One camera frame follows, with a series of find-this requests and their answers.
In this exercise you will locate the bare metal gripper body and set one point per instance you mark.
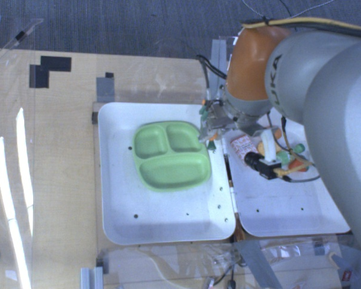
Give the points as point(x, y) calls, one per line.
point(221, 117)

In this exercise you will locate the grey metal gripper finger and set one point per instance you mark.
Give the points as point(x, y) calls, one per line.
point(214, 131)
point(203, 135)

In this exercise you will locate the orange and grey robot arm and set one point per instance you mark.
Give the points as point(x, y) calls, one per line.
point(319, 101)

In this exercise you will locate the red and white carton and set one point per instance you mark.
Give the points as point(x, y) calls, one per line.
point(242, 147)

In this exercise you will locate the green divided plate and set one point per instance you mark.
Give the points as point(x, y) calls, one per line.
point(171, 167)

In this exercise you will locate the orange round biscuit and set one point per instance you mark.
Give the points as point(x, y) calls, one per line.
point(261, 148)

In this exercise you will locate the orange toy sausage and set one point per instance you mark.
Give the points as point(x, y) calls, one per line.
point(277, 133)

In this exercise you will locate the thin black and white rod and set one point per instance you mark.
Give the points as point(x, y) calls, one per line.
point(232, 191)

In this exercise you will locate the green toy vegetable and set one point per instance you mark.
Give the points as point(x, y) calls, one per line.
point(284, 157)

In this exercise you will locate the small green bottle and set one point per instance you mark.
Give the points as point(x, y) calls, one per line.
point(300, 147)

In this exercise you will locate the white plastic tray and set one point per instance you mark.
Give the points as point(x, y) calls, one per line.
point(168, 215)
point(276, 209)

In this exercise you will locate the orange carrot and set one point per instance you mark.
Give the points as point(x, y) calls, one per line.
point(299, 165)

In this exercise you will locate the pale wood board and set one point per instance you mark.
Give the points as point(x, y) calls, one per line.
point(57, 161)

